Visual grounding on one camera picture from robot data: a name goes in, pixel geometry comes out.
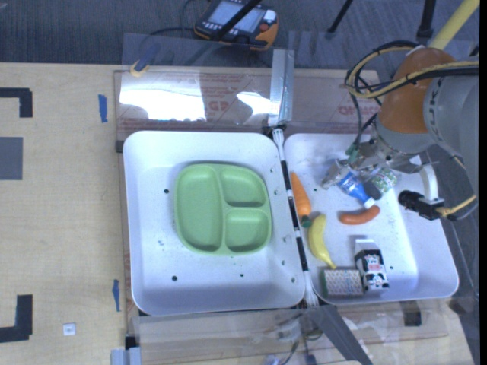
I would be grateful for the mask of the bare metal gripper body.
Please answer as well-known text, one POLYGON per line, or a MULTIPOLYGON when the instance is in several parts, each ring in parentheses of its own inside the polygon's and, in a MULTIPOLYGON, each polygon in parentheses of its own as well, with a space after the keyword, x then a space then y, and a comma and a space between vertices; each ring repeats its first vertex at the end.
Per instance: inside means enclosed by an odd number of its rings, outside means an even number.
POLYGON ((382 141, 364 141, 348 150, 348 165, 354 170, 372 171, 386 167, 406 174, 418 173, 421 164, 413 163, 414 154, 404 154, 382 141))

